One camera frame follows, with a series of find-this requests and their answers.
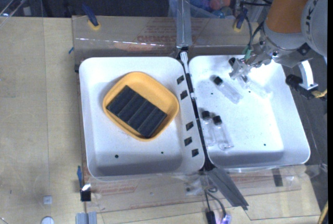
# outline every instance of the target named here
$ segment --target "small black hole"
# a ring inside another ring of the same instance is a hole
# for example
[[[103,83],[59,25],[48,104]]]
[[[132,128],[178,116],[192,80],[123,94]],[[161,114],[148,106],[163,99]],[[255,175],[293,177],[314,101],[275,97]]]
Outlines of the small black hole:
[[[189,122],[188,124],[186,124],[186,131],[188,131],[189,129],[193,128],[194,124],[193,121]]]
[[[193,149],[192,150],[192,157],[195,157],[199,154],[199,150],[198,149]]]
[[[185,146],[188,146],[190,143],[192,143],[192,137],[189,137],[184,140]]]
[[[188,94],[187,94],[187,91],[185,90],[185,91],[183,91],[182,93],[181,93],[181,100],[183,100],[185,97],[187,97],[188,96]]]
[[[178,79],[177,79],[177,84],[181,84],[184,80],[184,76],[181,75]]]

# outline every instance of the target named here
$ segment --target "black bottle cap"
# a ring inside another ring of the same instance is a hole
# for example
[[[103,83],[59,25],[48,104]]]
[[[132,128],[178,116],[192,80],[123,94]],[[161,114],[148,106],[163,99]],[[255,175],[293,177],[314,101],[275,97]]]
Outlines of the black bottle cap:
[[[92,200],[92,192],[91,192],[91,190],[85,190],[85,191],[83,191],[81,189],[80,190],[80,196],[81,196],[81,201],[82,202],[91,202],[91,200]]]
[[[203,120],[208,120],[208,119],[210,119],[210,113],[209,113],[209,111],[203,111],[203,112],[201,113],[201,115],[202,115],[202,119],[203,119]]]
[[[217,77],[214,79],[214,83],[215,83],[217,86],[219,86],[219,85],[221,85],[221,84],[223,83],[223,80],[222,80],[219,76],[217,76]]]
[[[214,121],[214,124],[215,124],[215,125],[220,125],[220,124],[222,124],[222,119],[221,119],[220,116],[215,116],[215,117],[213,117],[213,121]]]
[[[233,66],[234,65],[234,63],[235,63],[235,61],[236,61],[236,58],[235,57],[232,57],[232,58],[230,58],[229,59],[229,64],[231,65],[231,66]]]

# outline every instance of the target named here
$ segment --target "yellow tray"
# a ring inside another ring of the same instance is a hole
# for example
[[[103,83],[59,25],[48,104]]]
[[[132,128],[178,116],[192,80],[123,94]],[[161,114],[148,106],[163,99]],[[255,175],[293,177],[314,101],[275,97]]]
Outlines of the yellow tray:
[[[134,130],[131,126],[106,109],[108,104],[126,85],[167,114],[166,118],[150,138],[145,138],[138,131]],[[149,142],[156,139],[175,118],[179,111],[179,103],[177,97],[157,80],[143,72],[136,71],[126,74],[110,89],[103,99],[103,110],[105,114],[128,135],[139,141]]]

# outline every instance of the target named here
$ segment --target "wooden table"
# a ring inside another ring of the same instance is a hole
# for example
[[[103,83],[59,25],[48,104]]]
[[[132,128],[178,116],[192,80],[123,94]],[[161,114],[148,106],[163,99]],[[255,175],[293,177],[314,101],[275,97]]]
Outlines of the wooden table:
[[[15,94],[10,93],[11,81],[5,82],[7,86],[0,81],[0,89],[7,88],[7,93],[0,92],[0,196],[10,191],[0,198],[0,217],[9,224],[37,224],[46,215],[55,223],[70,224],[76,213],[85,211],[76,175],[82,147],[72,47],[71,19],[12,18],[0,30],[0,79],[1,73],[11,71],[15,80]],[[35,101],[32,108],[18,109],[25,99]],[[41,142],[37,138],[43,134]],[[3,154],[10,149],[11,156]],[[228,207],[232,223],[317,223],[320,211],[313,188],[304,168],[297,169],[302,189],[247,196],[250,208],[256,208],[252,211],[256,220],[251,221],[241,208]],[[32,186],[38,175],[45,179]],[[17,189],[7,189],[9,185]],[[52,196],[51,205],[43,204],[45,195]],[[98,223],[126,223],[130,218],[137,224],[207,223],[206,207],[203,201],[103,213],[98,214]]]

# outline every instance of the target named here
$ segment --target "clear plastic tube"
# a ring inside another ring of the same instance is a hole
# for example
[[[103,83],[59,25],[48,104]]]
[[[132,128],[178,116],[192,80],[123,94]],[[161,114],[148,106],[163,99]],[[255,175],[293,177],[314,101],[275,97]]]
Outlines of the clear plastic tube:
[[[214,79],[214,83],[218,90],[220,90],[225,97],[227,97],[234,104],[238,104],[243,96],[231,85],[224,82],[220,77]]]

